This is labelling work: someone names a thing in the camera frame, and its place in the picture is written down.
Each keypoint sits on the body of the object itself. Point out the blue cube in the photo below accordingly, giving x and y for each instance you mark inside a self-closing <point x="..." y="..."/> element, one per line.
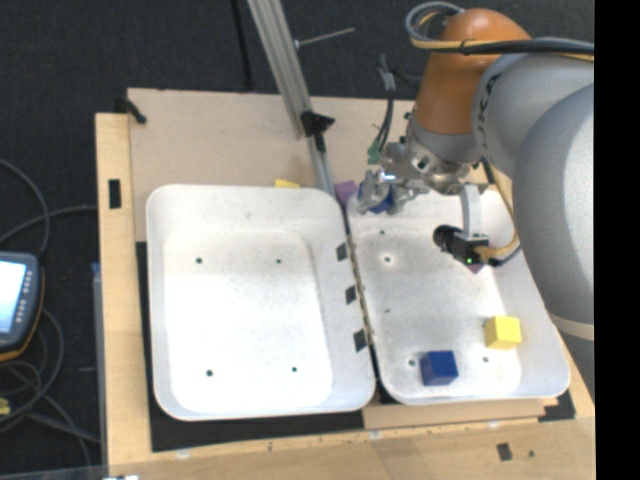
<point x="439" y="368"/>
<point x="381" y="206"/>

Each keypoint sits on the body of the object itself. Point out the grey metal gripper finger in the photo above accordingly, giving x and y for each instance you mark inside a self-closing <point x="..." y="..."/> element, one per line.
<point x="404" y="198"/>
<point x="369" y="191"/>

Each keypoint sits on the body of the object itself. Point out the yellow cube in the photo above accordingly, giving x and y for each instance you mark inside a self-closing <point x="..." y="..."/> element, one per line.
<point x="287" y="184"/>
<point x="502" y="332"/>

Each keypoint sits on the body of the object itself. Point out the purple cube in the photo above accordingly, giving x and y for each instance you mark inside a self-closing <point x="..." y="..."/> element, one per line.
<point x="346" y="192"/>
<point x="475" y="268"/>

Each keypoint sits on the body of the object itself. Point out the brown flat board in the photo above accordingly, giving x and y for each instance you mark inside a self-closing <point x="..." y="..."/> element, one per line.
<point x="210" y="138"/>

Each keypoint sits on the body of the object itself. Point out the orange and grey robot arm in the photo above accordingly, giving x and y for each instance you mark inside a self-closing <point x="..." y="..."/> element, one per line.
<point x="540" y="133"/>

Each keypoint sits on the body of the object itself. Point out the black cylinder on white bracket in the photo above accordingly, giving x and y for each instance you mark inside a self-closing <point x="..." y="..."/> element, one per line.
<point x="465" y="242"/>

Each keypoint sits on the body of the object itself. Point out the white plastic tray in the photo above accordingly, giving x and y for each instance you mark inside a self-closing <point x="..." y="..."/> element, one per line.
<point x="435" y="308"/>
<point x="250" y="308"/>

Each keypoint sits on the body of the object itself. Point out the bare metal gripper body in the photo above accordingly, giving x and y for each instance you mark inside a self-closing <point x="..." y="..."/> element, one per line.
<point x="425" y="168"/>

